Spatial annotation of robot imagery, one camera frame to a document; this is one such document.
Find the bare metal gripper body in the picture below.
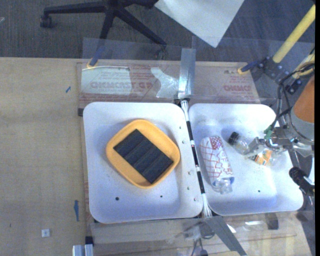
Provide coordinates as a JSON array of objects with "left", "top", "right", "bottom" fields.
[{"left": 265, "top": 126, "right": 314, "bottom": 158}]

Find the clear bottle orange label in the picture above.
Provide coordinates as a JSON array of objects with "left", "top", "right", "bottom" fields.
[{"left": 227, "top": 131, "right": 281, "bottom": 167}]

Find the clear bottle red white label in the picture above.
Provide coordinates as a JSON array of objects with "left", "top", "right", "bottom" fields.
[{"left": 199, "top": 135, "right": 236, "bottom": 195}]

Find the white plastic tray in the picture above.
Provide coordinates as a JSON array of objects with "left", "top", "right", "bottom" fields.
[
  {"left": 187, "top": 102, "right": 305, "bottom": 217},
  {"left": 82, "top": 101, "right": 204, "bottom": 224}
]

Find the thin black and white rod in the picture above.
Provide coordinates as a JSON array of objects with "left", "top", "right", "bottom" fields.
[{"left": 179, "top": 98, "right": 213, "bottom": 219}]

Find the black ribbed rectangular block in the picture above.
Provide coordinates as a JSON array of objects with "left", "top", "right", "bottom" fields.
[{"left": 112, "top": 128, "right": 175, "bottom": 185}]

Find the brown cardboard board red print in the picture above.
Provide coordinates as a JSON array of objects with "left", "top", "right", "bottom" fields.
[{"left": 76, "top": 59, "right": 298, "bottom": 251}]

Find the yellow plate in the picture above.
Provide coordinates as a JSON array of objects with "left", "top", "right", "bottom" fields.
[{"left": 105, "top": 118, "right": 181, "bottom": 190}]

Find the black office chair base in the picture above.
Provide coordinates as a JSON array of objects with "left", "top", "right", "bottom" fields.
[{"left": 39, "top": 0, "right": 168, "bottom": 55}]

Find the black cylinder on white bracket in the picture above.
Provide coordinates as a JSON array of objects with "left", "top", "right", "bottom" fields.
[{"left": 288, "top": 154, "right": 316, "bottom": 197}]

